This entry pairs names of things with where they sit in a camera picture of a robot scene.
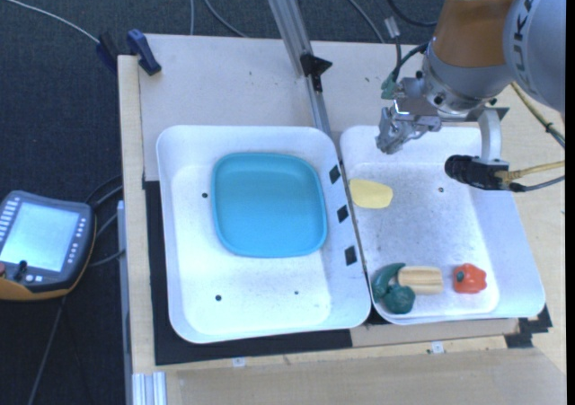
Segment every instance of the metal bracket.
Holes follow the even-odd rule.
[[[430,354],[445,354],[446,351],[443,349],[443,343],[441,341],[431,341]]]
[[[499,107],[499,108],[488,108],[488,109],[486,109],[485,107],[479,107],[479,108],[476,108],[475,110],[469,111],[469,113],[465,117],[464,122],[477,122],[477,120],[479,119],[480,115],[483,113],[484,110],[495,110],[495,111],[497,111],[497,115],[499,116],[500,121],[502,121],[503,118],[505,118],[505,115],[507,114],[507,112],[509,111],[509,108]]]
[[[234,357],[232,359],[232,366],[234,367],[245,366],[245,357]]]
[[[132,375],[134,405],[167,405],[165,372]]]
[[[126,251],[128,247],[127,231],[126,231],[126,208],[124,201],[118,202],[118,247],[119,251]],[[124,382],[129,384],[132,377],[132,353],[130,341],[130,327],[129,327],[129,291],[128,291],[128,262],[126,253],[119,256],[119,296],[122,314],[122,335],[124,345]],[[126,403],[131,405],[132,389],[129,387],[126,390]]]
[[[302,68],[304,68],[304,75],[312,76],[314,91],[323,92],[321,75],[332,66],[333,63],[308,53],[302,54],[299,60],[302,64]]]
[[[482,162],[501,159],[501,122],[496,110],[485,109],[477,119],[482,131]]]
[[[537,314],[536,319],[519,318],[519,333],[505,335],[508,348],[532,348],[534,333],[547,333],[553,326],[547,305]]]

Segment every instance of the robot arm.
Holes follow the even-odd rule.
[[[446,0],[421,71],[384,97],[394,105],[382,110],[377,146],[392,154],[444,122],[497,113],[486,105],[513,81],[564,114],[565,13],[566,0]],[[499,159],[499,118],[479,120],[495,135],[483,139],[484,162]]]

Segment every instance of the green toy pepper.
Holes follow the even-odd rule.
[[[371,289],[376,302],[383,301],[390,313],[406,314],[413,308],[415,292],[409,286],[399,284],[389,285],[389,281],[397,274],[405,263],[393,263],[384,266],[374,278]]]

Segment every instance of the black mat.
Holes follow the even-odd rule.
[[[155,362],[157,365],[351,347],[349,330],[296,333],[209,344],[190,343],[180,338],[174,331],[168,315],[160,183],[158,181],[148,181],[145,187],[150,285],[154,312]]]

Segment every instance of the white plastic tub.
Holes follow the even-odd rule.
[[[315,128],[174,126],[156,145],[164,217],[168,309],[194,343],[358,326],[370,293],[338,156]],[[299,157],[323,188],[327,238],[305,256],[239,256],[219,241],[210,202],[214,165],[227,154]]]
[[[453,154],[481,153],[478,128],[443,128],[408,142],[396,154],[376,148],[378,128],[357,126],[341,136],[348,180],[389,186],[389,207],[353,206],[366,270],[371,281],[383,266],[403,262],[442,270],[444,291],[417,295],[413,309],[390,322],[531,317],[544,307],[544,289],[509,191],[486,191],[450,179],[445,160]],[[453,289],[453,269],[471,262],[487,272],[487,288],[476,295]]]

